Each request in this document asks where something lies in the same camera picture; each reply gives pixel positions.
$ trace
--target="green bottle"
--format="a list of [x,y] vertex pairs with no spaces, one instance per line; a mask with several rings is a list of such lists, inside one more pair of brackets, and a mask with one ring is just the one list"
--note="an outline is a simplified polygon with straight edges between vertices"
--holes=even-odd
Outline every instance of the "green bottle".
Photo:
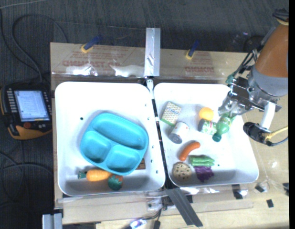
[[230,118],[228,114],[223,114],[216,124],[216,133],[213,134],[212,139],[215,142],[219,142],[222,135],[229,131],[235,117]]

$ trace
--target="can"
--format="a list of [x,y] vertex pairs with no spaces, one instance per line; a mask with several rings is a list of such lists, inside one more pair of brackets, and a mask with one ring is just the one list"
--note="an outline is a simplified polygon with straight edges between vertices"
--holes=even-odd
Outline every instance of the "can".
[[209,120],[201,119],[198,125],[198,131],[213,135],[216,133],[216,123]]
[[189,126],[184,122],[177,122],[171,133],[169,134],[169,139],[176,144],[181,144],[182,139],[189,132]]

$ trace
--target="dark floor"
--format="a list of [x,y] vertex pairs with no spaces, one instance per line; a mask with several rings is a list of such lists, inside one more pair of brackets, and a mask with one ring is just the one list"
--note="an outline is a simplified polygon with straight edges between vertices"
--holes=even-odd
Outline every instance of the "dark floor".
[[[198,50],[244,52],[249,38],[277,25],[275,9],[289,9],[289,0],[29,1],[37,0],[0,0],[0,87],[38,77],[32,59],[49,79],[49,42],[65,41],[54,21],[68,42],[85,42],[86,31],[75,29],[83,24],[159,27],[162,48],[188,49],[198,38]],[[41,215],[53,208],[52,168],[52,134],[12,139],[0,111],[0,229],[42,227]]]

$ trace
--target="blue divided plate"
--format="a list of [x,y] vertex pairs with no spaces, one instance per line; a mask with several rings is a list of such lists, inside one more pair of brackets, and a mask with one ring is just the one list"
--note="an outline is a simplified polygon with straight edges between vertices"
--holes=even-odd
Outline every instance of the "blue divided plate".
[[147,147],[145,129],[111,113],[97,115],[80,143],[81,154],[88,162],[121,176],[138,167]]

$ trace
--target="blue clamp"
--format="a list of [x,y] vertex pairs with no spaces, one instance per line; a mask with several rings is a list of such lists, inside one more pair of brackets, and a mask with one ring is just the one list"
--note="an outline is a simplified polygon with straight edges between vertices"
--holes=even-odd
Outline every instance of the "blue clamp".
[[81,49],[82,52],[88,53],[90,50],[93,49],[95,44],[98,44],[101,41],[102,37],[101,36],[96,36],[93,39],[91,39],[88,43],[84,44]]
[[192,59],[193,58],[194,51],[198,47],[199,43],[200,43],[200,41],[198,39],[196,39],[193,46],[186,53],[186,58],[187,59]]

